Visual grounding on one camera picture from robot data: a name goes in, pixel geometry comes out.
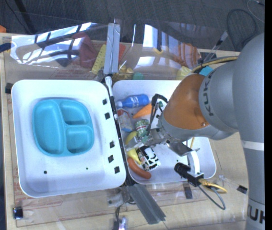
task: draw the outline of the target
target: wooden table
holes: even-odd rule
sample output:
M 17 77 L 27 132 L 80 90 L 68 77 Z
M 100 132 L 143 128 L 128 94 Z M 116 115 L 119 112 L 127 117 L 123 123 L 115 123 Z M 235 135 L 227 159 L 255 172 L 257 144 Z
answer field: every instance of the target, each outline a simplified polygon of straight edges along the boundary
M 2 34 L 0 36 L 0 44 L 10 34 Z M 209 52 L 209 50 L 200 50 L 201 52 Z M 238 55 L 237 52 L 218 51 L 217 56 L 233 56 Z M 13 229 L 35 229 L 35 230 L 50 230 L 50 229 L 106 229 L 110 230 L 113 227 L 115 209 L 107 209 L 105 214 L 84 218 L 58 220 L 45 224 L 34 225 L 30 222 L 30 217 L 27 211 L 27 221 L 25 224 L 18 224 L 18 221 L 13 218 L 12 209 L 16 206 L 15 190 L 20 190 L 18 184 L 13 180 L 15 176 L 15 140 L 13 137 L 14 127 L 12 121 L 12 102 L 11 95 L 6 93 L 7 79 L 9 76 L 9 61 L 7 61 L 8 53 L 0 54 L 0 93 L 1 93 L 1 115 L 2 115 L 2 131 L 3 131 L 3 167 L 4 167 L 4 187 L 5 187 L 5 210 L 6 210 L 6 228 Z M 248 205 L 248 196 L 237 191 L 237 186 L 242 185 L 248 188 L 248 175 L 242 146 L 240 144 L 240 136 L 238 133 L 223 139 L 221 141 L 210 140 L 214 158 L 217 164 L 215 176 L 211 179 L 218 179 L 221 176 L 224 179 L 225 187 L 228 190 L 227 194 L 222 197 L 226 204 L 226 210 L 221 210 L 216 207 L 210 200 L 202 199 L 194 202 L 167 203 L 161 206 L 161 209 L 166 215 L 164 222 L 148 225 L 142 213 L 135 207 L 128 211 L 120 213 L 120 217 L 127 218 L 128 229 L 139 230 L 166 230 L 166 229 L 188 229 L 191 230 L 220 230 L 244 229 L 246 219 L 246 209 Z M 44 211 L 40 211 L 40 218 L 47 218 Z

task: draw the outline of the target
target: blue bottle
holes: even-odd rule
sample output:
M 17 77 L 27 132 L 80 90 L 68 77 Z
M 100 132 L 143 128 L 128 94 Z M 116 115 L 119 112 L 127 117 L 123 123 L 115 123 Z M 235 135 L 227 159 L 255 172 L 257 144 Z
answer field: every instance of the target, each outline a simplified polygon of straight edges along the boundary
M 139 94 L 127 97 L 124 101 L 117 102 L 117 108 L 128 107 L 135 108 L 145 106 L 150 103 L 149 97 L 146 94 Z

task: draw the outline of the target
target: blue plate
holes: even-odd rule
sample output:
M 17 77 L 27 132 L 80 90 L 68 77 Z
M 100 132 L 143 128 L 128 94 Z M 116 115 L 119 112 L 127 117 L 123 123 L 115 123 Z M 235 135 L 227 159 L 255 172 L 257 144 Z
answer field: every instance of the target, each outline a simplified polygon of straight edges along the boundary
M 46 155 L 78 155 L 90 150 L 94 144 L 91 116 L 78 101 L 39 101 L 33 109 L 32 125 L 36 145 Z

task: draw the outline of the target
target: sausage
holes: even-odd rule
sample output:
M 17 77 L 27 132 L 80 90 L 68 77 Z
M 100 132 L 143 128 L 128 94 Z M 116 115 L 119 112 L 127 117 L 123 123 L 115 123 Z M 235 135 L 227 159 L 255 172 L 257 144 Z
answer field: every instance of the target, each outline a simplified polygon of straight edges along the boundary
M 132 159 L 131 157 L 127 158 L 127 162 L 128 162 L 128 165 L 129 165 L 130 169 L 132 171 L 134 171 L 137 175 L 139 175 L 139 176 L 141 176 L 141 177 L 143 177 L 144 179 L 147 179 L 147 180 L 152 177 L 151 173 L 139 168 L 139 166 L 136 164 L 134 159 Z

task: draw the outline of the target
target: orange carrot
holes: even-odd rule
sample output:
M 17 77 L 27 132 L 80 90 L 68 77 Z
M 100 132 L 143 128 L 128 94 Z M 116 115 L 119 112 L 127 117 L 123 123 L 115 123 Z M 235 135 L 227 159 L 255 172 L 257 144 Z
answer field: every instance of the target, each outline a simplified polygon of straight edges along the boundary
M 151 103 L 149 103 L 146 106 L 144 106 L 143 108 L 141 108 L 132 118 L 138 118 L 138 117 L 142 117 L 142 116 L 151 114 L 151 110 L 152 110 L 152 105 L 151 105 Z

